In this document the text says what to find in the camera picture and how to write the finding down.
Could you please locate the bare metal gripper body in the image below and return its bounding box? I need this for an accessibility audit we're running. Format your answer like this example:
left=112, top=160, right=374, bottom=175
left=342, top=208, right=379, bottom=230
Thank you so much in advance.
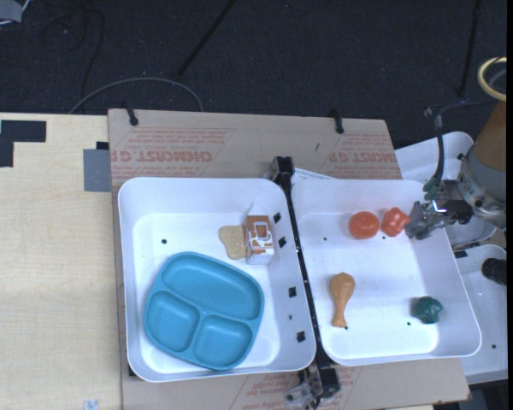
left=432, top=179, right=508, bottom=231

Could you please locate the orange red bell pepper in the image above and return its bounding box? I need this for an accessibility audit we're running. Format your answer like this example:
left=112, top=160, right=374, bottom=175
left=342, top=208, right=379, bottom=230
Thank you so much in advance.
left=380, top=207, right=411, bottom=238

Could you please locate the white plastic tray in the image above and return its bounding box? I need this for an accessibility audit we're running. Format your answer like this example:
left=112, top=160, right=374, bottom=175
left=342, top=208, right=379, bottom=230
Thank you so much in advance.
left=117, top=176, right=318, bottom=384
left=290, top=177, right=483, bottom=367

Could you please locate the orange round tomato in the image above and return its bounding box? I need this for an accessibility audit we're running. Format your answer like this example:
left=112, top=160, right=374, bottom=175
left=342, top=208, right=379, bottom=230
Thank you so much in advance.
left=348, top=210, right=380, bottom=241

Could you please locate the dark green broccoli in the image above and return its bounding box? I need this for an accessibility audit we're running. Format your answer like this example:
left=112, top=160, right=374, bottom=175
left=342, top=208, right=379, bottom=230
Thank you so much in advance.
left=412, top=296, right=445, bottom=325

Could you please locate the tan chicken drumstick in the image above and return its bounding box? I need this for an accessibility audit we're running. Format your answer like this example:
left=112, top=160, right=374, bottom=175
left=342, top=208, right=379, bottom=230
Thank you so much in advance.
left=329, top=272, right=357, bottom=329

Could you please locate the thin black rod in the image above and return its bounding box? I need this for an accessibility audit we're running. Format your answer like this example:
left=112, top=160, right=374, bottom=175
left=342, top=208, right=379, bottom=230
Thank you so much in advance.
left=280, top=172, right=328, bottom=373

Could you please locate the white and orange carton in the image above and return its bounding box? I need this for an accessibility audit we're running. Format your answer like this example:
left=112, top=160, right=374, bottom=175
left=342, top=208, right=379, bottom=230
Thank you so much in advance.
left=243, top=214, right=276, bottom=267

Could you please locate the beige flat biscuit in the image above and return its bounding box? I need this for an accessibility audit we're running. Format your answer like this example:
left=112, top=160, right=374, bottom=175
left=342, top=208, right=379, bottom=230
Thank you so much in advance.
left=218, top=224, right=249, bottom=261

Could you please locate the brown cardboard board red print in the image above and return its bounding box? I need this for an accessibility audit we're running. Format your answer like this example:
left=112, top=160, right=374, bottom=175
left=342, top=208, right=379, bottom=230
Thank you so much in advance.
left=107, top=108, right=472, bottom=410

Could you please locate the blue divided plate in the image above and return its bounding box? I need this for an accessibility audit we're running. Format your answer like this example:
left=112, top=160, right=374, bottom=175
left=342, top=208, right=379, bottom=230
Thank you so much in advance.
left=143, top=251, right=266, bottom=372

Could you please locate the black cylinder on white bracket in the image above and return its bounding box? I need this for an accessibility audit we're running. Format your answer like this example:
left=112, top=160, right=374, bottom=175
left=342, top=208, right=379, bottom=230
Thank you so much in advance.
left=481, top=256, right=508, bottom=288

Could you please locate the black block with thin wires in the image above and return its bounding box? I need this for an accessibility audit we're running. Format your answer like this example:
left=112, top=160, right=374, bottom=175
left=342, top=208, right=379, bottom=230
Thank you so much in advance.
left=315, top=366, right=339, bottom=399
left=270, top=155, right=295, bottom=183

